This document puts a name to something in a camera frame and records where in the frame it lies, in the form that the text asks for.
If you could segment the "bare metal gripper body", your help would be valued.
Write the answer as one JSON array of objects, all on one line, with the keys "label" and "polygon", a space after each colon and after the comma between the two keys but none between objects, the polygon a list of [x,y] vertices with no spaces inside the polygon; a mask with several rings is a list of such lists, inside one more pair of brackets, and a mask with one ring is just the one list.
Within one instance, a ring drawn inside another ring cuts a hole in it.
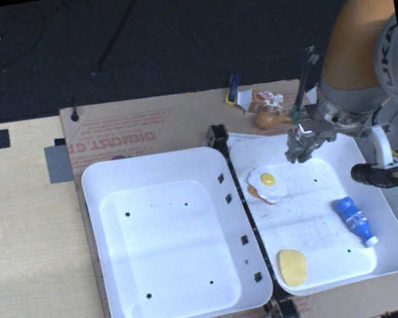
[{"label": "bare metal gripper body", "polygon": [[354,113],[331,102],[307,104],[300,111],[297,137],[303,144],[319,147],[325,141],[334,141],[338,134],[359,137],[368,118],[367,113]]}]

